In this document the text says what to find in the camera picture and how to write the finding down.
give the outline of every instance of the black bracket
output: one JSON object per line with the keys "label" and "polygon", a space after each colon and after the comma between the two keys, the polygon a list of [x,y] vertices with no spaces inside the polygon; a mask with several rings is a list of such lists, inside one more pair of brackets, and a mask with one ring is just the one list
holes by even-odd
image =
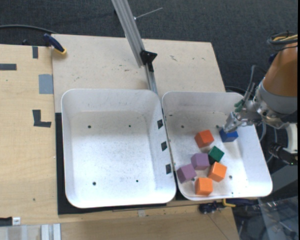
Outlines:
{"label": "black bracket", "polygon": [[150,72],[154,72],[154,67],[152,66],[152,62],[157,57],[157,55],[158,55],[157,53],[146,51],[146,50],[142,50],[140,52],[141,60],[144,65],[148,65]]}

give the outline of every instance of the cube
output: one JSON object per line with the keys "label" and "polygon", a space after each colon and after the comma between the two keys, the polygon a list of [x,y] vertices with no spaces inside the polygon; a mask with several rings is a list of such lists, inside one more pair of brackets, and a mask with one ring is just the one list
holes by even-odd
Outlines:
{"label": "cube", "polygon": [[237,131],[225,133],[223,128],[221,128],[221,130],[219,131],[219,134],[220,134],[220,137],[221,137],[221,140],[223,143],[233,142],[236,138],[238,138]]}
{"label": "cube", "polygon": [[195,135],[194,139],[200,149],[209,146],[215,140],[210,130],[203,130],[198,132]]}
{"label": "cube", "polygon": [[227,167],[219,162],[214,162],[214,164],[210,167],[207,177],[212,179],[215,182],[222,181],[227,172]]}
{"label": "cube", "polygon": [[190,164],[180,167],[176,171],[176,175],[178,176],[180,183],[185,183],[185,182],[190,181],[194,177],[196,177],[197,173],[196,173],[193,165],[190,163]]}
{"label": "cube", "polygon": [[199,196],[208,196],[214,190],[213,181],[210,178],[199,177],[194,183],[195,194]]}
{"label": "cube", "polygon": [[196,153],[191,157],[191,164],[195,170],[205,170],[210,166],[207,153]]}
{"label": "cube", "polygon": [[224,154],[225,153],[222,150],[216,146],[213,146],[213,148],[208,152],[210,165],[212,165],[214,162],[220,162]]}

